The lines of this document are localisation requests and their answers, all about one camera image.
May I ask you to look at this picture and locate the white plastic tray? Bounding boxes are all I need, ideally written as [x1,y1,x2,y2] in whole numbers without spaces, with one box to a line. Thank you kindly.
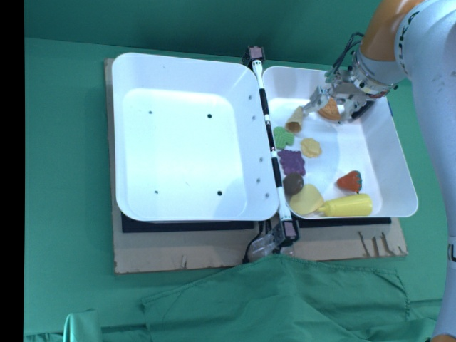
[261,65,419,220]
[111,51,280,224]

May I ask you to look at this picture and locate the green cloth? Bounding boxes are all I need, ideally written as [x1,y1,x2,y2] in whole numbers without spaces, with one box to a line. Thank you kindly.
[141,254,411,342]

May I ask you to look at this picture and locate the yellow flower biscuit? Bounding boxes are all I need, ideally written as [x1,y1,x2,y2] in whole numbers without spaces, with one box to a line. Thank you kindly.
[300,137,323,160]

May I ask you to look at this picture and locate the red strawberry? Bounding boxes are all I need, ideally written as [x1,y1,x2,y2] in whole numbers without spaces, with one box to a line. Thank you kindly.
[336,170,363,195]

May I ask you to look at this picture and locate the yellow squeeze bottle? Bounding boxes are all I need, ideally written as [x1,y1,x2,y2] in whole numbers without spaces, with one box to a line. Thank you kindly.
[317,193,374,217]

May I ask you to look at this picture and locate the yellow round slice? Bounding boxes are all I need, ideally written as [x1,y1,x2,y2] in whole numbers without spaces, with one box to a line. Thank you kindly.
[289,183,326,217]

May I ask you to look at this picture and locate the brown cardboard board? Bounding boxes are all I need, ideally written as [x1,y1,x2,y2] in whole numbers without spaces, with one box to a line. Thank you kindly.
[104,58,409,276]

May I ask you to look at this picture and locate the tan ice cream cone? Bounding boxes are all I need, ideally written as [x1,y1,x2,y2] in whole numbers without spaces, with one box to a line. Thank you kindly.
[284,105,305,135]

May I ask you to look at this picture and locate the black block with thin wires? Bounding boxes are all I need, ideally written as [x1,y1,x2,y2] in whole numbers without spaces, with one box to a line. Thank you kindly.
[274,219,301,244]
[242,45,266,66]

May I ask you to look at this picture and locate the brown ball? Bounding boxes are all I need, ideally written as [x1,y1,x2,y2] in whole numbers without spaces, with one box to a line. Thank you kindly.
[282,172,305,196]

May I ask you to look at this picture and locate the green broccoli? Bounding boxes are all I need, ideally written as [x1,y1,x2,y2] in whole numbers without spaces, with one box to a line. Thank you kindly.
[273,125,296,149]

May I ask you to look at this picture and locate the orange pizza slice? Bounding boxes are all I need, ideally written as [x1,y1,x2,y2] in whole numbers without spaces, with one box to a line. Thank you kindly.
[318,97,341,122]

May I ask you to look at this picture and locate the purple grapes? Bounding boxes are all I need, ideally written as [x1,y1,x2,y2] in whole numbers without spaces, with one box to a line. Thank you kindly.
[277,149,307,177]

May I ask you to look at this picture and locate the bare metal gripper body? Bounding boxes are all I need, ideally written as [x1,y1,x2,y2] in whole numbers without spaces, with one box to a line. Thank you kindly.
[325,68,390,103]

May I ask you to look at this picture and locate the black and white thin rod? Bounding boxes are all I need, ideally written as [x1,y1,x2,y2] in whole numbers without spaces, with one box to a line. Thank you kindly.
[250,59,294,224]

